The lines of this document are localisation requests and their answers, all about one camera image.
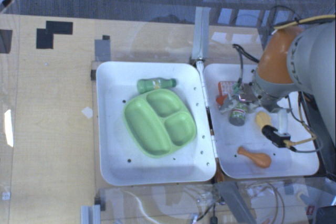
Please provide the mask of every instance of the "wooden surface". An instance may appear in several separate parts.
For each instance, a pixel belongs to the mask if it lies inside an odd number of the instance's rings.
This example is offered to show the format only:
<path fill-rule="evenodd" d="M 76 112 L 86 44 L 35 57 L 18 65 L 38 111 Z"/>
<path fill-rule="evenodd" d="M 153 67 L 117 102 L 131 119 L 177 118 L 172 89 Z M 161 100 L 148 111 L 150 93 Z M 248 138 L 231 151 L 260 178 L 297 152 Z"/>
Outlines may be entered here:
<path fill-rule="evenodd" d="M 79 223 L 80 207 L 91 206 L 96 194 L 93 120 L 81 112 L 92 108 L 90 70 L 95 39 L 110 36 L 114 60 L 188 62 L 194 27 L 16 18 L 20 49 L 10 54 L 19 54 L 19 63 L 9 223 Z M 45 28 L 47 20 L 73 22 L 73 34 L 54 35 L 54 49 L 36 49 L 36 28 Z M 214 32 L 234 35 L 235 31 L 239 34 L 242 29 L 210 27 L 209 37 Z M 245 49 L 260 57 L 256 30 L 246 31 L 251 40 Z M 238 61 L 229 41 L 210 40 L 209 49 L 211 55 Z M 2 65 L 10 55 L 2 56 Z"/>

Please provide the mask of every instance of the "metal bracket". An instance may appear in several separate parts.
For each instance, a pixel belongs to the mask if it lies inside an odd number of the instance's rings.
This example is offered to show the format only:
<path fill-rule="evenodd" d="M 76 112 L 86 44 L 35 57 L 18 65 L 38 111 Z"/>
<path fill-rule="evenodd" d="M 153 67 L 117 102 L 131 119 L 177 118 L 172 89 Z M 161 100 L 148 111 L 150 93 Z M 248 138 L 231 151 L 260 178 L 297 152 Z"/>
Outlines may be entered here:
<path fill-rule="evenodd" d="M 81 207 L 81 224 L 101 224 L 100 205 Z"/>
<path fill-rule="evenodd" d="M 211 8 L 209 7 L 196 7 L 191 60 L 196 61 L 208 57 L 210 10 Z"/>

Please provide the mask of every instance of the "bottle label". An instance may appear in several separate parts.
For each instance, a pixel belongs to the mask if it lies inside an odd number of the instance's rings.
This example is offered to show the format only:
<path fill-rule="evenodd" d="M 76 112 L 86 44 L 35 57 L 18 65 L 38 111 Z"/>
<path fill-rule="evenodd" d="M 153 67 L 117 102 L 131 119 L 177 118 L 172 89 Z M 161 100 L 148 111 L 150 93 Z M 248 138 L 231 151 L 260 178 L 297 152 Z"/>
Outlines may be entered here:
<path fill-rule="evenodd" d="M 161 88 L 161 80 L 160 79 L 153 79 L 153 88 L 155 90 Z"/>

